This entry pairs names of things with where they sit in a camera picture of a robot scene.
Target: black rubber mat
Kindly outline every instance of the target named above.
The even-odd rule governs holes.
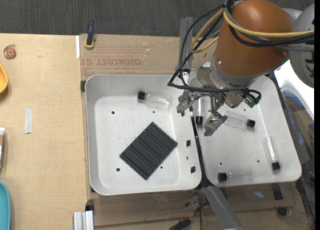
[[[147,180],[177,145],[176,141],[152,122],[120,157]]]

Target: black cable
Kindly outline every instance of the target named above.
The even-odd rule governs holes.
[[[188,34],[190,33],[191,29],[193,28],[194,24],[197,23],[199,20],[201,20],[203,17],[205,17],[207,15],[207,13],[203,16],[201,16],[200,18],[198,18],[190,27],[189,29],[187,30],[185,36],[184,36],[184,39],[182,41],[182,45],[181,45],[181,51],[180,51],[180,56],[179,56],[179,62],[182,61],[182,56],[183,56],[183,49],[185,47],[185,44],[186,44],[186,40],[187,40],[187,37],[188,37]],[[209,36],[209,34],[212,32],[212,30],[217,26],[217,24],[221,21],[222,19],[222,15],[219,16],[219,18],[212,24],[212,26],[210,27],[210,29],[205,33],[205,35],[202,37],[202,39],[197,43],[196,46],[194,46],[194,50],[198,49],[200,47],[200,45],[207,39],[207,37]],[[170,82],[172,83],[174,78],[177,76],[178,72],[181,71],[182,67],[187,63],[187,61],[189,60],[189,58],[193,55],[192,52],[190,52],[186,58],[184,59],[184,61],[181,63],[181,65],[178,67],[178,69],[175,71],[175,73],[173,74]],[[185,86],[187,86],[185,80],[183,79],[183,76],[182,76],[182,73],[180,72],[180,79],[182,80],[183,84]]]
[[[229,29],[230,29],[230,32],[232,33],[232,35],[234,36],[234,38],[238,42],[240,42],[246,46],[256,47],[256,48],[272,47],[272,46],[287,45],[287,44],[301,44],[301,43],[309,42],[310,40],[312,41],[315,36],[315,33],[311,32],[311,33],[301,34],[296,37],[282,39],[282,40],[271,40],[271,41],[265,41],[265,42],[250,42],[250,41],[242,39],[236,33],[235,29],[232,26],[229,25]]]
[[[224,3],[224,11],[226,12],[226,14],[228,15],[228,17],[230,18],[230,20],[235,23],[236,25],[240,26],[232,17],[231,15],[231,11],[232,11],[232,3],[235,0],[226,0]],[[269,40],[266,39],[264,37],[259,37],[259,36],[254,36],[254,35],[250,35],[247,33],[243,33],[241,31],[239,31],[242,35],[246,36],[247,38],[250,38],[256,42],[249,42],[246,40],[241,39],[238,34],[235,32],[234,28],[231,27],[229,25],[230,31],[232,33],[232,35],[242,44],[247,45],[247,46],[251,46],[251,47],[272,47],[272,46],[279,46],[279,45],[287,45],[287,44],[301,44],[301,43],[306,43],[306,42],[312,42],[314,41],[314,37],[315,37],[315,32],[311,32],[311,33],[306,33],[306,34],[302,34],[302,35],[298,35],[296,37],[291,37],[291,38],[285,38],[285,39],[281,39],[281,40]]]
[[[210,39],[210,38],[216,38],[218,35],[219,35],[219,33],[220,33],[220,29],[218,30],[218,31],[216,31],[216,32],[214,32],[213,34],[210,34],[207,38],[206,38],[206,40],[208,40],[208,39]]]
[[[203,222],[202,222],[202,213],[201,213],[202,207],[199,210],[199,218],[200,218],[200,230],[203,230]]]
[[[205,205],[205,203],[203,203],[202,205],[200,205],[198,208],[196,208],[193,213],[194,213],[194,217],[192,219],[190,218],[185,218],[181,221],[179,221],[177,224],[171,226],[169,228],[169,230],[182,230],[184,229],[185,227],[191,225],[191,222],[195,219],[196,215],[197,215],[197,211],[199,211],[200,213],[200,228],[202,230],[202,217],[201,217],[201,209],[202,207]]]
[[[189,32],[191,31],[191,29],[195,26],[195,24],[197,22],[199,22],[202,18],[204,18],[205,16],[211,14],[212,12],[218,10],[221,7],[229,7],[231,8],[231,5],[233,3],[234,0],[226,0],[225,4],[226,5],[220,5],[218,7],[216,7],[215,9],[210,10],[209,12],[207,12],[206,14],[204,14],[203,16],[201,16],[200,18],[198,18],[187,30],[184,39],[182,41],[182,45],[181,45],[181,51],[180,51],[180,56],[179,56],[179,62],[182,61],[182,57],[183,57],[183,49],[188,37]],[[197,48],[199,48],[199,46],[205,41],[205,39],[207,38],[207,36],[210,34],[211,30],[214,29],[214,27],[219,23],[219,21],[222,19],[222,15],[219,16],[219,18],[214,22],[214,24],[212,25],[212,27],[210,28],[210,30],[203,36],[203,38],[199,41],[199,43],[193,48],[194,50],[196,50]],[[185,82],[185,80],[183,79],[182,73],[181,73],[181,69],[182,67],[186,64],[186,62],[189,60],[189,58],[193,55],[192,52],[190,52],[187,57],[183,60],[183,62],[180,64],[180,66],[176,69],[176,71],[174,72],[174,74],[172,75],[170,81],[168,82],[168,86],[170,87],[174,87],[180,90],[190,90],[190,91],[194,91],[194,92],[206,92],[206,93],[228,93],[228,92],[234,92],[234,93],[243,93],[244,95],[248,95],[250,92],[256,93],[258,94],[258,97],[261,98],[261,93],[259,91],[256,90],[251,90],[248,88],[225,88],[225,89],[218,89],[218,88],[200,88],[200,87],[191,87],[188,86]],[[175,79],[175,77],[178,76],[178,73],[180,72],[180,79],[182,79],[183,85],[177,85],[174,84],[173,81]]]

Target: yellow cable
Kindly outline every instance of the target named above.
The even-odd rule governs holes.
[[[199,53],[203,52],[204,50],[208,49],[212,44],[214,44],[216,41],[218,41],[219,36],[215,37],[212,41],[210,41],[206,46],[203,48],[197,49],[197,50],[192,50],[192,53]]]
[[[213,39],[213,41],[211,41],[210,43],[208,43],[205,47],[198,49],[198,50],[194,50],[195,47],[195,43],[197,42],[197,40],[199,39],[199,37],[202,35],[202,33],[207,29],[208,26],[211,25],[212,22],[214,22],[222,13],[223,13],[223,8],[220,9],[216,14],[214,14],[214,16],[212,18],[209,19],[209,21],[207,23],[205,23],[205,25],[201,28],[201,30],[197,33],[197,35],[195,36],[191,46],[190,46],[190,51],[192,53],[199,53],[199,52],[203,52],[205,49],[207,49],[209,46],[211,46],[214,42],[216,42],[218,40],[219,37],[216,37]]]
[[[251,36],[260,36],[264,38],[292,38],[299,35],[305,35],[314,32],[312,31],[302,31],[302,32],[256,32],[250,31],[248,29],[242,28],[235,23],[233,23],[225,11],[223,11],[224,20],[234,29],[238,30],[241,33],[251,35]]]

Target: blue clip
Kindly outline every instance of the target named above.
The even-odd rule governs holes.
[[[94,39],[94,21],[89,21],[88,24],[88,36],[85,38],[84,46],[87,49],[92,49],[94,47],[95,39]]]

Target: wooden table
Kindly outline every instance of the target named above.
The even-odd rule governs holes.
[[[0,181],[11,199],[12,230],[72,230],[74,212],[87,197],[81,68],[76,37],[0,34],[0,50],[15,44],[16,57],[0,62],[8,88],[0,95],[0,127],[5,127],[4,167]],[[32,133],[25,134],[25,109],[32,109]],[[298,206],[303,208],[298,192]],[[293,229],[275,209],[237,213],[245,229]],[[97,227],[168,229],[177,220]],[[206,227],[222,229],[215,216]],[[308,229],[295,226],[296,229]],[[190,229],[199,228],[197,218]]]

